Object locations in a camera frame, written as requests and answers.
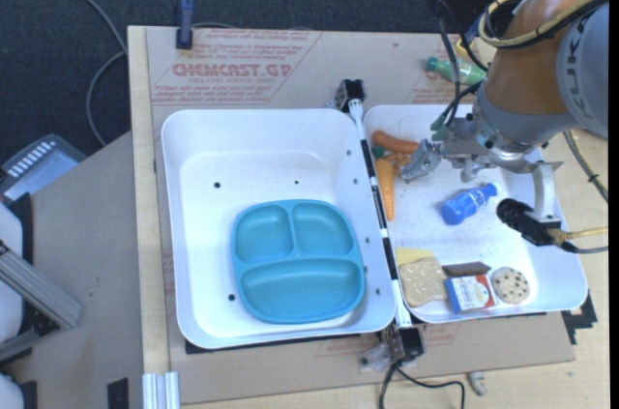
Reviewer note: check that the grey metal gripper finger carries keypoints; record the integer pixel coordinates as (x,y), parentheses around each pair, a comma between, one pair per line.
(471,174)
(421,160)

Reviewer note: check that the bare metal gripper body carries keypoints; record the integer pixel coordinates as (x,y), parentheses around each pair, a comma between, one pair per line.
(476,146)

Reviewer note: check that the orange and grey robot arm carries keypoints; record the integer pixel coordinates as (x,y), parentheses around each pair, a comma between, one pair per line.
(527,68)

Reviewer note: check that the blue bottle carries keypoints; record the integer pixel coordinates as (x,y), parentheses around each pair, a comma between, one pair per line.
(464,204)

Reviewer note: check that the thin black and white rod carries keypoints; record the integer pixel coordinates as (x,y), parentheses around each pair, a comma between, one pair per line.
(376,184)

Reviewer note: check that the white plastic tray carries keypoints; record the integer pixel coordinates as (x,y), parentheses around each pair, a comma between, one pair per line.
(203,213)
(459,242)

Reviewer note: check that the green bottle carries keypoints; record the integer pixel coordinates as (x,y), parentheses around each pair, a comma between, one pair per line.
(466,71)

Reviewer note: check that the brown chocolate bar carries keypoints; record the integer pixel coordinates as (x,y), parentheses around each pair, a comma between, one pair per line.
(466,268)

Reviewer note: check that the yellow cheese slice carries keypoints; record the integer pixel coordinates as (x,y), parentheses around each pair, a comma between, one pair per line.
(411,254)

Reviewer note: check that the chocolate chip biscuit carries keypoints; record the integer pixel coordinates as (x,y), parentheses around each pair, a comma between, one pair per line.
(510,285)

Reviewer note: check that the blue white red carton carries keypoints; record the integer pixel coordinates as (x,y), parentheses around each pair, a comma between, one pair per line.
(471,293)

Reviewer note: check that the tan bread slice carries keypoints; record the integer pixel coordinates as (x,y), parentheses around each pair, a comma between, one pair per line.
(421,283)

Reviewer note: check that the blue divided plate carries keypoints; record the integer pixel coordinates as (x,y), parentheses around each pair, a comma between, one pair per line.
(297,262)

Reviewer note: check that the brown cardboard board red print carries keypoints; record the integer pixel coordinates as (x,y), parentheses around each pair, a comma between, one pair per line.
(242,73)

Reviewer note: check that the black cylinder on white bracket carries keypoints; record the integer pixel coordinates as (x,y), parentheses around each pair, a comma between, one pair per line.
(517,213)

